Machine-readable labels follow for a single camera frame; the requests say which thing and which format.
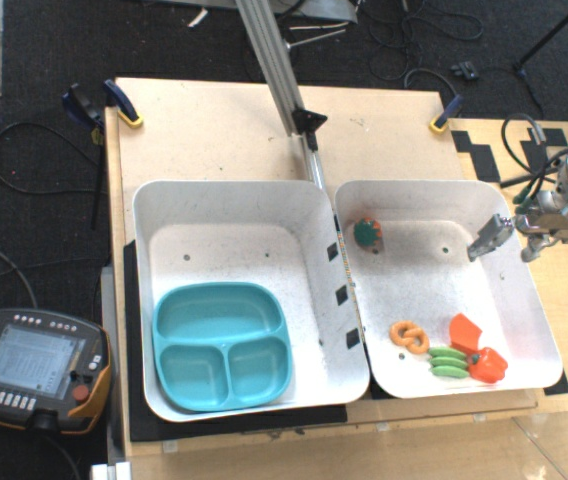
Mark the orange pepper slice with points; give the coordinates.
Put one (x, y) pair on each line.
(464, 333)

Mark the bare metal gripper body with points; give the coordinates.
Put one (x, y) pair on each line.
(564, 218)

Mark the white plastic tray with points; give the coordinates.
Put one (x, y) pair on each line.
(244, 248)
(429, 288)

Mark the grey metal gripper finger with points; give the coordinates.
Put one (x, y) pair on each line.
(534, 250)
(491, 235)

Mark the orange pretzel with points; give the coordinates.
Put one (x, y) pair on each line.
(418, 342)

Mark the blue divided plate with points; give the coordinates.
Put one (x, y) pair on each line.
(219, 318)

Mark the green pea pods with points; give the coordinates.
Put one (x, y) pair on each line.
(448, 363)

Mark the pale wood board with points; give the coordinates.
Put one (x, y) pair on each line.
(204, 133)

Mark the orange bell pepper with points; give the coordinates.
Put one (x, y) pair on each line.
(489, 367)

